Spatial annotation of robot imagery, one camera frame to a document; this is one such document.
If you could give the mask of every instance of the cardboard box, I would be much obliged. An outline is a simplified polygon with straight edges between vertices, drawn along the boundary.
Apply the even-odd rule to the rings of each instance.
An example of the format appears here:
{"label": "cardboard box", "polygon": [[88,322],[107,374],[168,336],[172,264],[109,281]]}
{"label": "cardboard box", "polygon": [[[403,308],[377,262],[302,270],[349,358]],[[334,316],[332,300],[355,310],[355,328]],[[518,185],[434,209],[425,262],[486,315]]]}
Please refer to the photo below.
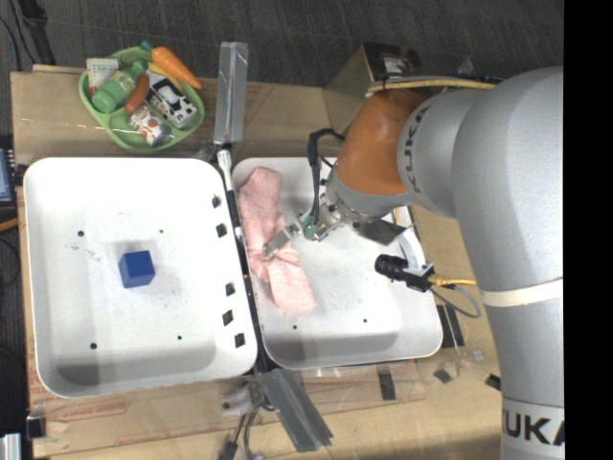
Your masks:
{"label": "cardboard box", "polygon": [[[11,75],[14,146],[18,164],[47,156],[123,156],[80,103],[81,70],[36,66]],[[205,124],[168,156],[206,153],[213,135],[216,81],[203,80]],[[304,156],[307,135],[329,127],[323,89],[249,83],[245,142],[236,162],[252,156]],[[334,155],[333,139],[324,153]],[[23,294],[28,343],[31,415],[44,417],[46,435],[34,440],[34,456],[77,458],[216,458],[237,425],[223,414],[220,397],[244,379],[156,388],[95,399],[63,399],[40,383],[36,372],[33,309],[28,270],[27,226],[23,192],[17,190]],[[445,274],[469,277],[470,267],[454,220],[416,210],[429,260]],[[388,364],[396,400],[383,400],[376,366],[303,374],[305,389],[332,429],[334,458],[497,458],[500,395],[484,384],[497,373],[487,318],[461,320],[463,348],[442,350],[426,359]],[[461,360],[453,381],[434,378],[443,364]],[[252,430],[253,451],[267,457],[293,458],[294,448],[274,413],[262,412]],[[300,458],[329,458],[319,451]]]}

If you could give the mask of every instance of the pink cloth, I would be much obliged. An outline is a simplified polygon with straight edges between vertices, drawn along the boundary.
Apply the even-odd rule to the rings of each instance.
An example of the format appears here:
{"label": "pink cloth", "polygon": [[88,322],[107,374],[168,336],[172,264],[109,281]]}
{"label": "pink cloth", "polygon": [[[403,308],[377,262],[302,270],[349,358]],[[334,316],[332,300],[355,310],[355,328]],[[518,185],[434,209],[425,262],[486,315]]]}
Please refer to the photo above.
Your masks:
{"label": "pink cloth", "polygon": [[238,208],[247,242],[252,272],[270,283],[275,305],[283,311],[310,311],[317,303],[307,276],[300,266],[298,253],[289,243],[274,258],[263,255],[265,244],[285,227],[279,213],[281,175],[257,167],[238,189]]}

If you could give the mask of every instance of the blue cube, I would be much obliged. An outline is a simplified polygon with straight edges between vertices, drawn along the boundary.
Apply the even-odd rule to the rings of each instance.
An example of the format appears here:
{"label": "blue cube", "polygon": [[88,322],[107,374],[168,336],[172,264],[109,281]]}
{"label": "blue cube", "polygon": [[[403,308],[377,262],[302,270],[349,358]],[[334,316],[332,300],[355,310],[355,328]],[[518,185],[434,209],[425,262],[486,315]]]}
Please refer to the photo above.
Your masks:
{"label": "blue cube", "polygon": [[144,287],[151,283],[155,269],[149,251],[125,253],[119,261],[119,272],[124,288]]}

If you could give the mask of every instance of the green basket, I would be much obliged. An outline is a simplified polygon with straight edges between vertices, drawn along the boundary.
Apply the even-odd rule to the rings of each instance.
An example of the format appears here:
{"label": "green basket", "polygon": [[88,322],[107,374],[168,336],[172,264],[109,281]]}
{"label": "green basket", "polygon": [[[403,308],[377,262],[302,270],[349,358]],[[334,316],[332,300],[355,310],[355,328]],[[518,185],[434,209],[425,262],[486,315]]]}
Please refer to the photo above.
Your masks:
{"label": "green basket", "polygon": [[[117,58],[120,62],[120,68],[127,68],[132,66],[132,63],[137,58],[143,58],[147,61],[151,61],[151,54],[141,48],[127,48],[118,53],[110,56],[111,58]],[[187,99],[196,107],[196,117],[190,122],[184,129],[179,129],[172,124],[166,122],[171,128],[172,133],[170,138],[158,145],[152,147],[137,133],[129,123],[129,115],[125,112],[123,107],[118,108],[116,111],[110,114],[104,114],[100,112],[94,105],[92,105],[89,97],[89,80],[87,78],[87,72],[83,73],[79,78],[79,95],[80,99],[85,104],[85,107],[98,122],[98,124],[104,128],[106,134],[119,145],[122,149],[129,151],[130,153],[136,153],[141,155],[151,155],[156,151],[165,150],[173,145],[176,145],[184,138],[190,136],[196,131],[202,122],[204,121],[204,104],[200,99],[200,96],[195,90],[185,82],[181,82],[183,87],[183,94]]]}

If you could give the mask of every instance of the dark floor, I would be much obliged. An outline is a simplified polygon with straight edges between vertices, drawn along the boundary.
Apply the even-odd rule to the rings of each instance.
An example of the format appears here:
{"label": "dark floor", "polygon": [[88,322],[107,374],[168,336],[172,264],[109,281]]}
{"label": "dark floor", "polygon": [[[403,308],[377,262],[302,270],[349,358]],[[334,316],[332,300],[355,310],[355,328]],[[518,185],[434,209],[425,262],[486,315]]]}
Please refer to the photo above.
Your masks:
{"label": "dark floor", "polygon": [[[0,138],[11,137],[10,70],[32,61],[11,0],[0,0]],[[471,56],[477,70],[507,78],[563,64],[564,0],[38,0],[57,64],[83,66],[140,43],[173,49],[195,73],[216,77],[219,45],[250,47],[249,79],[324,85],[365,40],[407,45],[450,73]],[[24,26],[25,46],[38,60]],[[0,234],[16,244],[15,229]],[[11,356],[24,361],[17,260],[0,246],[0,417],[9,397]]]}

